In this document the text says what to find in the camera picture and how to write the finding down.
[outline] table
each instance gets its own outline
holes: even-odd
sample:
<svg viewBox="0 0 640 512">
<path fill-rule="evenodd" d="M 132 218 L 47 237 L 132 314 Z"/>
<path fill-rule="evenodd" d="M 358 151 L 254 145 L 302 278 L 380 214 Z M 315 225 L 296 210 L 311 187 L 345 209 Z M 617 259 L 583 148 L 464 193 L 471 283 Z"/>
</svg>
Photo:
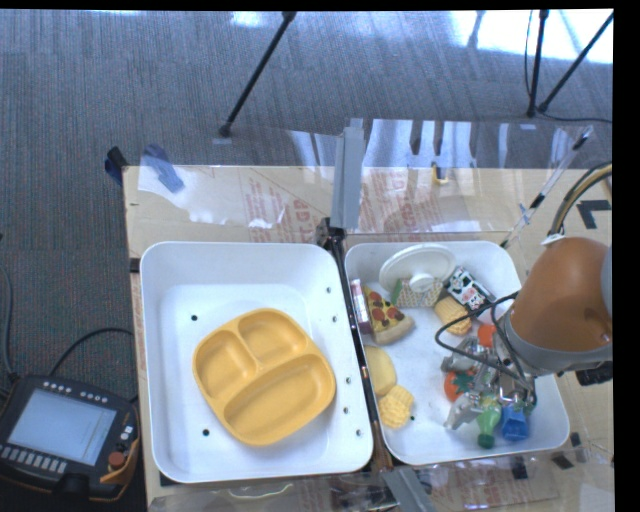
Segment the table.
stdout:
<svg viewBox="0 0 640 512">
<path fill-rule="evenodd" d="M 192 191 L 188 199 L 170 194 L 153 169 L 123 169 L 127 238 L 132 262 L 136 354 L 140 416 L 144 449 L 147 501 L 150 510 L 213 510 L 213 501 L 229 510 L 284 506 L 296 510 L 326 510 L 335 493 L 335 481 L 300 479 L 283 483 L 253 482 L 261 500 L 238 498 L 228 486 L 162 485 L 150 443 L 147 373 L 140 293 L 139 259 L 152 244 L 164 240 L 313 242 L 315 228 L 331 209 L 332 167 L 286 166 L 175 166 Z M 389 241 L 418 241 L 424 232 L 457 237 L 481 236 L 500 243 L 513 233 L 524 205 L 543 188 L 551 175 L 546 169 L 451 168 L 446 180 L 435 180 L 432 168 L 365 168 L 360 227 L 347 237 L 360 243 L 372 237 Z M 509 248 L 521 281 L 539 256 L 540 242 L 563 195 L 584 170 L 566 170 L 544 203 Z M 587 191 L 584 201 L 612 201 L 611 180 Z M 587 229 L 572 211 L 565 220 L 571 236 L 586 236 L 610 244 L 611 211 L 592 212 L 596 229 Z M 572 374 L 557 377 L 571 422 L 581 444 L 571 440 L 554 453 L 532 454 L 523 461 L 528 477 L 514 480 L 513 461 L 477 461 L 424 468 L 437 510 L 462 510 L 466 503 L 484 500 L 497 510 L 611 510 L 613 477 L 612 381 L 582 387 Z M 505 473 L 504 464 L 511 464 Z M 357 488 L 358 476 L 353 487 Z M 478 486 L 482 479 L 484 486 Z M 247 483 L 239 486 L 247 491 Z"/>
</svg>

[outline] pizza slice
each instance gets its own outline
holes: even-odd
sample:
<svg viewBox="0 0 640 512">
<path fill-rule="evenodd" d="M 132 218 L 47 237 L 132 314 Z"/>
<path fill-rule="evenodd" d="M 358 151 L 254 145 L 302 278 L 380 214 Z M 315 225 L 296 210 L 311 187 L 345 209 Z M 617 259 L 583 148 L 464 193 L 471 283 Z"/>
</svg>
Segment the pizza slice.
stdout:
<svg viewBox="0 0 640 512">
<path fill-rule="evenodd" d="M 415 322 L 397 306 L 385 300 L 375 290 L 366 285 L 362 286 L 367 309 L 369 310 L 369 321 L 373 330 L 373 340 L 378 345 L 387 345 L 399 340 L 407 334 Z"/>
</svg>

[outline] toy waffle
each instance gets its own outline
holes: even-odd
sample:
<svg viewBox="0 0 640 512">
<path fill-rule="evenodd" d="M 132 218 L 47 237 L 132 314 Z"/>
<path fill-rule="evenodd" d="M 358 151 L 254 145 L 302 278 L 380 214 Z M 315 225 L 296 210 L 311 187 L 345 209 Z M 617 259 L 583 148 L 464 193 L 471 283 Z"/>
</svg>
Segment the toy waffle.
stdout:
<svg viewBox="0 0 640 512">
<path fill-rule="evenodd" d="M 336 390 L 317 345 L 293 318 L 271 308 L 240 315 L 205 336 L 193 354 L 193 373 L 220 422 L 253 446 L 304 427 Z"/>
</svg>

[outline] device screen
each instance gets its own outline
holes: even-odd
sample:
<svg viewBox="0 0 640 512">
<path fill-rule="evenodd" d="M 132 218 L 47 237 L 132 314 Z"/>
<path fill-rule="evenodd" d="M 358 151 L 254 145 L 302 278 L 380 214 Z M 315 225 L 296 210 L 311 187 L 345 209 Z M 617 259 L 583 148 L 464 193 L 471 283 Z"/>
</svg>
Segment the device screen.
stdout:
<svg viewBox="0 0 640 512">
<path fill-rule="evenodd" d="M 115 410 L 36 389 L 8 441 L 93 466 L 115 416 Z"/>
</svg>

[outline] gray carpet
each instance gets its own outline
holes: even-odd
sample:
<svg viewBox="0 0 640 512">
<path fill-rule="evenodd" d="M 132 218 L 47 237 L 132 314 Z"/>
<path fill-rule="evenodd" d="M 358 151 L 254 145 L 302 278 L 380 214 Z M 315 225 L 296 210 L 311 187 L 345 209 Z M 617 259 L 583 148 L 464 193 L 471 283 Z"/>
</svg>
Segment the gray carpet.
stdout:
<svg viewBox="0 0 640 512">
<path fill-rule="evenodd" d="M 480 29 L 490 14 L 478 16 Z M 593 14 L 595 28 L 606 15 Z M 180 164 L 307 163 L 286 145 L 216 143 L 282 21 L 279 12 L 257 18 L 260 25 L 248 26 L 233 23 L 228 11 L 0 10 L 0 264 L 13 284 L 9 354 L 16 373 L 48 372 L 93 329 L 133 328 L 122 189 L 104 171 L 112 147 L 133 164 L 150 143 Z M 565 18 L 552 11 L 547 30 L 564 30 L 573 54 L 543 53 L 540 101 L 585 45 Z M 234 130 L 334 136 L 349 119 L 371 118 L 586 123 L 594 132 L 572 167 L 612 159 L 612 54 L 576 69 L 546 112 L 561 121 L 531 119 L 526 30 L 514 36 L 520 53 L 510 53 L 476 45 L 473 33 L 460 44 L 456 19 L 448 11 L 300 12 Z M 537 11 L 532 23 L 537 27 Z M 508 28 L 505 38 L 512 37 Z M 534 51 L 530 39 L 529 81 Z M 513 144 L 519 162 L 540 160 L 526 140 Z M 4 307 L 6 298 L 0 301 Z M 132 397 L 131 342 L 122 333 L 97 335 L 57 374 Z M 3 371 L 0 388 L 9 387 Z M 145 510 L 141 468 L 111 505 L 59 503 L 0 481 L 0 510 Z"/>
</svg>

